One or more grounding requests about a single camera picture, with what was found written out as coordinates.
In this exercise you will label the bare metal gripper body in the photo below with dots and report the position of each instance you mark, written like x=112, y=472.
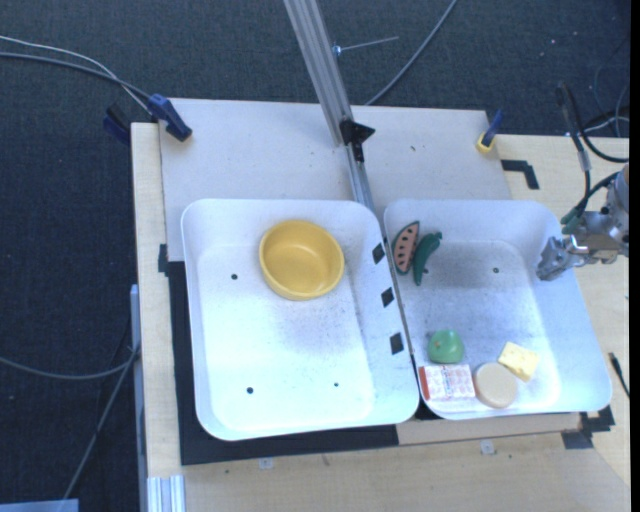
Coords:
x=600, y=239

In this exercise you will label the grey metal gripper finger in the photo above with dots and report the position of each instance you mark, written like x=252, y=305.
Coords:
x=555, y=247
x=550, y=271

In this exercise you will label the white plastic tray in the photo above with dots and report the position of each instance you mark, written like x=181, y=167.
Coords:
x=290, y=360
x=480, y=310

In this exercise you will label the yellow toy cheese wedge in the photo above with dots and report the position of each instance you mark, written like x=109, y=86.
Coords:
x=519, y=361

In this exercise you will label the green toy pepper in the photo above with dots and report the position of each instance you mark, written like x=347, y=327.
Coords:
x=425, y=254

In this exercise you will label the round beige biscuit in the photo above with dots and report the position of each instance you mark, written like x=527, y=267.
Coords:
x=495, y=386

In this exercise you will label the green toy apple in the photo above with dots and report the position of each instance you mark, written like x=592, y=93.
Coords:
x=445, y=347

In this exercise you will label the toy watermelon slice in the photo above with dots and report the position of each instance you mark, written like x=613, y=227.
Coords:
x=404, y=249

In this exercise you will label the white and orange packet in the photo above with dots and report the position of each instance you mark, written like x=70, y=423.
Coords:
x=447, y=383

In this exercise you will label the yellow bowl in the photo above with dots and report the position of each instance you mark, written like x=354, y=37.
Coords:
x=300, y=262

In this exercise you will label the pale flat board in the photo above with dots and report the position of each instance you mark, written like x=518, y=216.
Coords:
x=250, y=150

